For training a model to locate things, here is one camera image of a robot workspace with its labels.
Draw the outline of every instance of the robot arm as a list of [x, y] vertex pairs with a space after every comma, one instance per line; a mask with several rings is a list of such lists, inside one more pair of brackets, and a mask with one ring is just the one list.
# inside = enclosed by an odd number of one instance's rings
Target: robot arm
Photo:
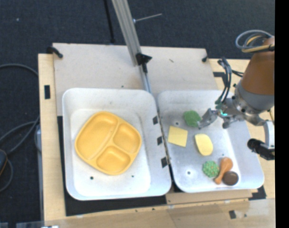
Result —
[[[243, 46], [239, 40], [248, 34]], [[265, 143], [251, 139], [248, 147], [260, 154], [265, 159], [274, 159], [274, 125], [272, 121], [263, 120], [259, 114], [274, 106], [274, 36], [261, 31], [250, 30], [242, 33], [236, 39], [236, 46], [243, 52], [253, 53], [250, 62], [237, 84], [234, 96], [228, 98], [231, 84], [231, 74], [234, 72], [225, 58], [218, 63], [225, 69], [227, 85], [222, 95], [217, 99], [215, 110], [209, 108], [198, 122], [198, 127], [203, 128], [213, 123], [218, 117], [224, 120], [223, 128], [228, 128], [236, 121], [246, 120], [255, 126], [263, 126], [265, 130]]]

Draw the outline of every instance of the cheese slice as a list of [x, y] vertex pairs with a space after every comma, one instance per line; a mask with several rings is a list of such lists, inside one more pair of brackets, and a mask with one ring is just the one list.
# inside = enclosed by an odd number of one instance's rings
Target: cheese slice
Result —
[[213, 151], [213, 144], [208, 135], [203, 133], [198, 133], [195, 135], [195, 143], [197, 145], [198, 151], [202, 155], [210, 155]]

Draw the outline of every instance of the brown round toy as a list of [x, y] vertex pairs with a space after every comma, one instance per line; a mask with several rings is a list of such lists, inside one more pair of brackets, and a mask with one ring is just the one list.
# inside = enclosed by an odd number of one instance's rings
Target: brown round toy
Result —
[[233, 186], [239, 181], [239, 176], [234, 171], [227, 171], [224, 173], [222, 181], [226, 185]]

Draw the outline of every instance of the toy chicken leg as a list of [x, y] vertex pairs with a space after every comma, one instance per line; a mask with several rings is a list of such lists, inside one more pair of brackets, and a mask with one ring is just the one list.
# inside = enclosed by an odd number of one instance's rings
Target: toy chicken leg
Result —
[[233, 167], [233, 162], [230, 158], [228, 157], [224, 157], [221, 160], [221, 164], [220, 164], [220, 173], [219, 175], [214, 179], [214, 182], [216, 184], [220, 184], [222, 181], [222, 177], [223, 175], [227, 172], [230, 171], [231, 168]]

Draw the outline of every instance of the brown cylinder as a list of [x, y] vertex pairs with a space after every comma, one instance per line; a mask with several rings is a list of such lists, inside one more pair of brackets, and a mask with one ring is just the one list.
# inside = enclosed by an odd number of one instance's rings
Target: brown cylinder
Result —
[[[263, 45], [275, 43], [267, 39]], [[248, 92], [260, 95], [274, 95], [274, 51], [255, 53], [241, 79], [241, 86]]]

